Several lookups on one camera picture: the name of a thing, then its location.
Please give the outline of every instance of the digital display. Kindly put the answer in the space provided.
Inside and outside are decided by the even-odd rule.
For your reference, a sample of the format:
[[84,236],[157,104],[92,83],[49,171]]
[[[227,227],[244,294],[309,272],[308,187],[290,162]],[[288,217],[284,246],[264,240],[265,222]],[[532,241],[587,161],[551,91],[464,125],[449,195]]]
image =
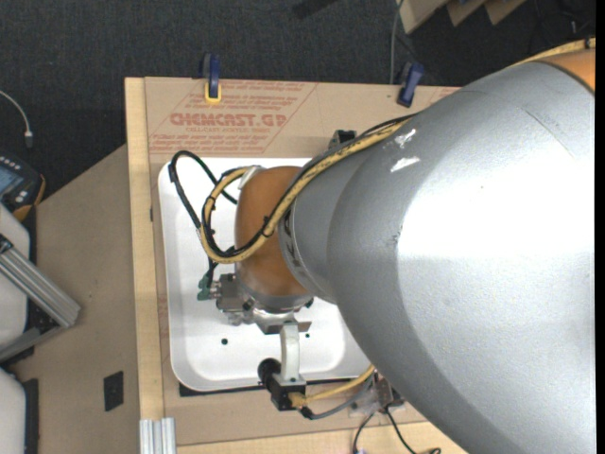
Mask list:
[[0,195],[10,192],[22,181],[23,177],[0,166]]

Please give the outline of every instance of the yellow clamp pad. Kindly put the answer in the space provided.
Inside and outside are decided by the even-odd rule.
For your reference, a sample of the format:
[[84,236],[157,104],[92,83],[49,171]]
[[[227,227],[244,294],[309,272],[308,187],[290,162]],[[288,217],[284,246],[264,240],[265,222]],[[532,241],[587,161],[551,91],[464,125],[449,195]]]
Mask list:
[[218,92],[216,93],[216,97],[211,97],[210,96],[210,84],[208,82],[206,82],[204,84],[204,98],[206,99],[206,102],[209,102],[211,104],[216,104],[216,103],[220,102],[220,100],[223,98],[222,86],[220,84],[218,84]]

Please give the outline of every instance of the blue clamp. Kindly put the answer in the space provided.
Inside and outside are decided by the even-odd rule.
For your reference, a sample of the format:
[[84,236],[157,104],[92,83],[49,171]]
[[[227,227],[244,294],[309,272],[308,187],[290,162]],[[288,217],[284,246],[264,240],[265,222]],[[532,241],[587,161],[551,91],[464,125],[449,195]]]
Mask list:
[[222,98],[220,82],[220,61],[215,54],[206,53],[199,63],[198,74],[200,78],[208,79],[204,84],[204,97],[206,102],[217,103]]
[[406,106],[407,108],[412,105],[416,86],[423,75],[424,66],[420,63],[414,62],[406,67],[406,83],[402,86],[401,91],[399,91],[399,95],[397,96],[398,104]]

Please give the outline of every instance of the black carpet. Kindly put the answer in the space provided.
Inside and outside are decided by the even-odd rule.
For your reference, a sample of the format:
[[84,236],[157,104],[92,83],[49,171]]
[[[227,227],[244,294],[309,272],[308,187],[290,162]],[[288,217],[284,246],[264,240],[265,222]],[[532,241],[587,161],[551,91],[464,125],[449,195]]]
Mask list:
[[[395,0],[0,0],[0,148],[48,181],[47,195],[125,142],[124,77],[194,76],[206,51],[224,78],[389,81]],[[595,34],[596,0],[528,0],[498,26],[446,9],[405,36],[397,67],[464,85],[545,48]]]

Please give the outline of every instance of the yellow and black device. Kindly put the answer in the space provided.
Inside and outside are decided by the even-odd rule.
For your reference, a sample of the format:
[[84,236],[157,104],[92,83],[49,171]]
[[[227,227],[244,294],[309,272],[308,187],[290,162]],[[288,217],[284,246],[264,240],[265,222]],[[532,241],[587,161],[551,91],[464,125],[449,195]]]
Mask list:
[[44,177],[14,154],[0,148],[0,201],[23,221],[31,207],[40,203]]

